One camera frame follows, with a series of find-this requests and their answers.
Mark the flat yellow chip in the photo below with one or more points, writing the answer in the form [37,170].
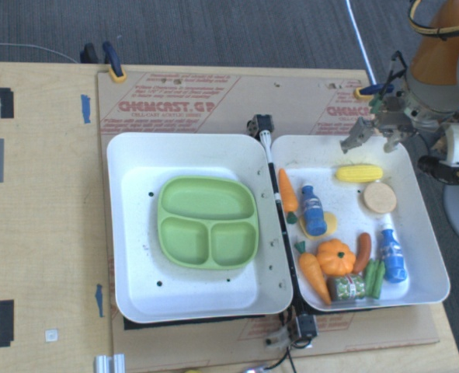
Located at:
[331,224]

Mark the thin black and white rod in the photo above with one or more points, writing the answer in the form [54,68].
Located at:
[277,200]

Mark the green beans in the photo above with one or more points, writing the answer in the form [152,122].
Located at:
[374,278]

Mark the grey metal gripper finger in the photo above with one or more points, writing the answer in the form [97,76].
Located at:
[355,135]
[393,140]

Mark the orange carrot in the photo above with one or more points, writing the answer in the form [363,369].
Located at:
[287,194]
[314,276]

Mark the round tan biscuit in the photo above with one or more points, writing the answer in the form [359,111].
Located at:
[380,197]

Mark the brown sausage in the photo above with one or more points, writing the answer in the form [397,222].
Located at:
[363,253]

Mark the white plastic tray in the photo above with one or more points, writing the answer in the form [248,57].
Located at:
[415,224]
[140,216]

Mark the orange pumpkin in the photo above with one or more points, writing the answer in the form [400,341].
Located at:
[334,256]

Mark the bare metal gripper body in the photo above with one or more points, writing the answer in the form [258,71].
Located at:
[398,115]

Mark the yellow corn cob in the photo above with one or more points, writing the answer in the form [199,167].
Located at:
[359,173]

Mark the blue bottle with white cap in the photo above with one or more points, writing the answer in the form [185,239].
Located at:
[393,255]

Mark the green divided plate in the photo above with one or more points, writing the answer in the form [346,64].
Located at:
[207,222]

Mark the brown cardboard board red print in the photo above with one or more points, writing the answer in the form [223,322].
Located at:
[221,103]

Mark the small green can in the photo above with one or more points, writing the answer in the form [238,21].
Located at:
[346,288]

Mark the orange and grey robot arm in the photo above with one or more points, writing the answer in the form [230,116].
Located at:
[442,53]

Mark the black cylinder on white bracket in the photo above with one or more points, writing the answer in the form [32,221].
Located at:
[448,161]

